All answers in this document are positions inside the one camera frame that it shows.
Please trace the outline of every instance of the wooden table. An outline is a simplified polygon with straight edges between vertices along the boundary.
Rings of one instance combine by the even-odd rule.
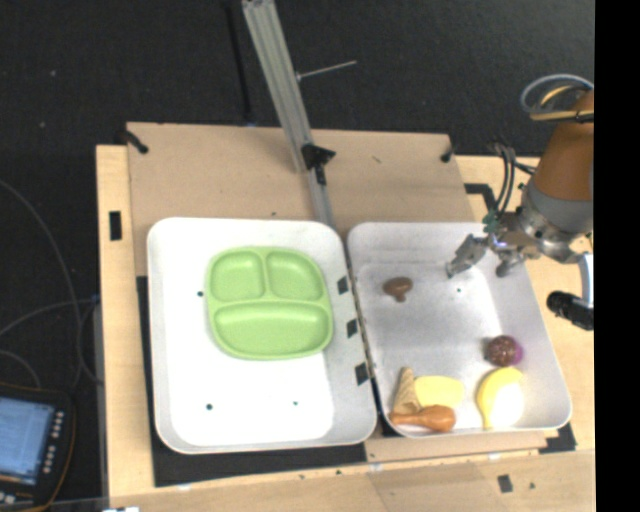
[[[214,503],[216,510],[243,511],[256,510],[259,501],[260,510],[336,510],[345,503],[363,511],[425,510],[429,504],[452,510],[592,510],[593,333],[547,310],[549,292],[579,293],[580,277],[576,267],[546,258],[527,267],[572,395],[575,451],[540,454],[556,431],[438,443],[385,438],[376,431],[365,443],[363,464],[155,487],[135,285],[146,270],[146,232],[171,215],[312,219],[313,212],[306,179],[293,172],[279,129],[151,123],[128,129],[150,147],[148,153],[132,146],[99,146],[96,153],[112,506],[210,510]],[[338,155],[327,172],[343,236],[366,220],[479,221],[486,212],[482,198],[466,194],[464,184],[497,190],[501,183],[497,158],[442,162],[446,135],[318,130],[314,138]],[[247,189],[248,183],[255,188]],[[512,205],[517,203],[516,196]],[[114,232],[114,222],[121,233]],[[576,243],[590,249],[586,239]]]

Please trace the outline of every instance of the toy food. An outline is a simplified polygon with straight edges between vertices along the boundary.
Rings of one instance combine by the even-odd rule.
[[[413,288],[413,281],[408,277],[394,277],[382,285],[384,293],[395,297],[396,302],[404,302],[406,293]]]
[[[518,364],[522,360],[522,346],[513,336],[496,336],[487,344],[485,359],[496,366]]]
[[[476,394],[483,426],[512,425],[522,415],[524,400],[520,388],[522,372],[513,366],[498,368],[484,377]]]
[[[425,375],[414,382],[420,407],[446,405],[455,407],[464,398],[464,384],[452,377]]]
[[[398,380],[398,389],[393,401],[393,412],[413,414],[421,409],[416,395],[415,378],[411,368],[403,368]]]
[[[436,432],[449,432],[456,423],[456,415],[451,407],[431,405],[413,414],[392,412],[389,420],[394,425],[419,425]]]

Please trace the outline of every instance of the empty white tray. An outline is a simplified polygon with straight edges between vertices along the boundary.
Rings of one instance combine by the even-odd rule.
[[[322,352],[252,361],[214,342],[203,296],[207,266],[216,254],[247,246],[298,250],[318,264],[334,321]],[[365,350],[360,330],[347,328],[357,314],[335,231],[308,221],[169,218],[152,227],[147,249],[156,428],[167,446],[220,453],[369,437],[377,413],[369,381],[356,374]]]
[[[367,223],[349,234],[348,247],[355,291],[364,322],[385,418],[391,412],[403,367],[414,375],[445,375],[460,380],[465,398],[455,408],[457,422],[447,434],[482,434],[482,417],[475,402],[477,387],[496,369],[484,359],[483,344],[509,334],[524,347],[522,371],[524,413],[502,430],[546,430],[564,425],[571,400],[546,332],[539,305],[524,266],[504,278],[490,251],[471,269],[447,277],[445,264],[469,234],[482,236],[476,223]],[[383,292],[390,278],[413,280],[406,302]],[[394,426],[408,437],[432,431]]]

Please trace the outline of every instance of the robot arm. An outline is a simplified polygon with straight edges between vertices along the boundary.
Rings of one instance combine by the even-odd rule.
[[[529,109],[534,120],[559,122],[559,125],[523,189],[521,204],[515,212],[502,208],[490,214],[485,219],[487,236],[469,235],[455,258],[447,263],[446,271],[452,277],[469,269],[487,250],[500,258],[496,269],[499,277],[506,276],[525,259],[541,255],[563,264],[578,264],[583,282],[581,297],[553,292],[547,305],[557,315],[591,330],[593,255],[576,253],[570,245],[593,230],[594,90],[584,82],[576,85],[575,80],[565,81],[548,92],[540,104],[550,103],[569,89],[581,92],[570,110]]]

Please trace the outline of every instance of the screen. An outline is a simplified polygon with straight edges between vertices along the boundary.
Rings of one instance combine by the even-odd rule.
[[[51,405],[0,397],[0,480],[35,485],[54,411]]]

